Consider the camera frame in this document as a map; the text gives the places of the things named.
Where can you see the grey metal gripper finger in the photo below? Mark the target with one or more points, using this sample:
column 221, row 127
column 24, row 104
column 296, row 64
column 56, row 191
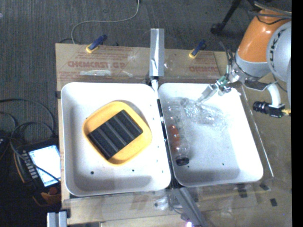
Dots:
column 208, row 92
column 224, row 91

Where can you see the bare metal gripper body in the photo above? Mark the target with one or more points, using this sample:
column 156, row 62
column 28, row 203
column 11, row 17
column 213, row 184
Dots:
column 236, row 75

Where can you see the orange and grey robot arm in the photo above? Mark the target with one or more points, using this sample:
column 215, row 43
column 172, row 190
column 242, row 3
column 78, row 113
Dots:
column 255, row 41

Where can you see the crushed clear plastic bottle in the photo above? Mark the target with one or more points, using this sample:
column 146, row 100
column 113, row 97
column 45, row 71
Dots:
column 203, row 115

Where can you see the clear plastic bottle black cap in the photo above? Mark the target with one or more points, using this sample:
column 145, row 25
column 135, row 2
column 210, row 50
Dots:
column 182, row 148

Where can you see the white plastic tray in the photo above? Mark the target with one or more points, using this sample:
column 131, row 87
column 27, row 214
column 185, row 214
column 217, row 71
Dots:
column 220, row 155
column 78, row 174

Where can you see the yellow divided plate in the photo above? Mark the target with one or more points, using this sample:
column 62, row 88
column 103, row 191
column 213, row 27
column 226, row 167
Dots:
column 137, row 148

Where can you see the black ribbed block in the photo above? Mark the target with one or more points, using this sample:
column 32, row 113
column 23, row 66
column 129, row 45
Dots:
column 114, row 133

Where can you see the brown cardboard board red print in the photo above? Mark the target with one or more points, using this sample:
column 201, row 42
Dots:
column 99, row 63

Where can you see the black cylinder on white bracket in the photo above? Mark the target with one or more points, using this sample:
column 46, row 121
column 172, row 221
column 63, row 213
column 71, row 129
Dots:
column 275, row 109

